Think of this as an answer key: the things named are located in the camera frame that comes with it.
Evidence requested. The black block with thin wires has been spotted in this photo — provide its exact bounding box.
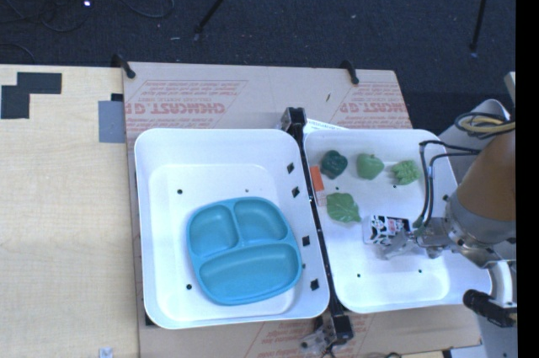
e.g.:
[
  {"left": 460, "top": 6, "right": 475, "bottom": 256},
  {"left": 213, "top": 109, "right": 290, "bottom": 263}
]
[
  {"left": 326, "top": 313, "right": 355, "bottom": 345},
  {"left": 280, "top": 106, "right": 307, "bottom": 134}
]

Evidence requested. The light green apple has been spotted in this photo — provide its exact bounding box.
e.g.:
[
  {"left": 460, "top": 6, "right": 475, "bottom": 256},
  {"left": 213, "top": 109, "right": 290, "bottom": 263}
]
[{"left": 355, "top": 152, "right": 386, "bottom": 181}]

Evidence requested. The green leaf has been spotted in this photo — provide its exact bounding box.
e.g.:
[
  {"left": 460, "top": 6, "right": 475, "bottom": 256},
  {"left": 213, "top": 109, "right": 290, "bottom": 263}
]
[{"left": 325, "top": 192, "right": 363, "bottom": 224}]

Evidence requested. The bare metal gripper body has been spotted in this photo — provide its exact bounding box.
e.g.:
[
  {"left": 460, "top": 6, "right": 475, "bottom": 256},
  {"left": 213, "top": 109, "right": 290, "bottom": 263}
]
[{"left": 414, "top": 216, "right": 506, "bottom": 270}]

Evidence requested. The thin black and white rod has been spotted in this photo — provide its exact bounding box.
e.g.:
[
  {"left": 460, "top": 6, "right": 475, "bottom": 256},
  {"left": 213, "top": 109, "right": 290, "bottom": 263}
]
[{"left": 290, "top": 123, "right": 345, "bottom": 316}]

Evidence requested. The black and white cow-print carton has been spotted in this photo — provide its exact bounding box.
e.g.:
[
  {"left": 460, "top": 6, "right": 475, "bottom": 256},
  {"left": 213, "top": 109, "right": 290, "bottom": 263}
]
[{"left": 362, "top": 214, "right": 410, "bottom": 247}]

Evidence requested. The brown cardboard board, red print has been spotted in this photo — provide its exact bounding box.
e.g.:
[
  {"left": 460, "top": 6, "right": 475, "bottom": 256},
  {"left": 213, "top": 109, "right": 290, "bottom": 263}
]
[{"left": 121, "top": 61, "right": 483, "bottom": 358}]

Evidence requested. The white plastic tray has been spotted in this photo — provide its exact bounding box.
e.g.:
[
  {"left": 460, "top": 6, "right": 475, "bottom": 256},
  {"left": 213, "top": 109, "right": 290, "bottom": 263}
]
[
  {"left": 133, "top": 127, "right": 331, "bottom": 330},
  {"left": 302, "top": 128, "right": 494, "bottom": 315}
]

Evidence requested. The black cylinder on white bracket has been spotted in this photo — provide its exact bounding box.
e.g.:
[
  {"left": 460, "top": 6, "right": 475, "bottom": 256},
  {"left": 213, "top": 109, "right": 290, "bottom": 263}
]
[{"left": 462, "top": 259, "right": 516, "bottom": 329}]

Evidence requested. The orange rectangular card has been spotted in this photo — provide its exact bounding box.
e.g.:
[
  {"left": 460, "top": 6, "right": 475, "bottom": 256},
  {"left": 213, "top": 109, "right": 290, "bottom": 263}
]
[{"left": 309, "top": 165, "right": 325, "bottom": 191}]

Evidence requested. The blue divided plate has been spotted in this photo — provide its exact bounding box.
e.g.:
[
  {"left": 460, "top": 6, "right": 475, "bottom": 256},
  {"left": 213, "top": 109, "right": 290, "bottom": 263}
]
[{"left": 186, "top": 196, "right": 304, "bottom": 307}]

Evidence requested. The dark green bell pepper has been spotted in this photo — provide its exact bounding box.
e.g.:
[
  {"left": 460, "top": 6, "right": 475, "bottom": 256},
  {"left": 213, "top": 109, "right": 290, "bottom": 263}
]
[{"left": 319, "top": 150, "right": 350, "bottom": 180}]

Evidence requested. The white printed paper sheet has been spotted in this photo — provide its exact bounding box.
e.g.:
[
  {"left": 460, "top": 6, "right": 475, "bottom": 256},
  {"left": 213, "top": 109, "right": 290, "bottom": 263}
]
[{"left": 304, "top": 118, "right": 351, "bottom": 133}]

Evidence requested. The light green broccoli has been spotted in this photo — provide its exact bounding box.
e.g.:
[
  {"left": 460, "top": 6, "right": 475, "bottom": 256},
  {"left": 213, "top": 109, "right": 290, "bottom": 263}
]
[{"left": 390, "top": 159, "right": 422, "bottom": 186}]

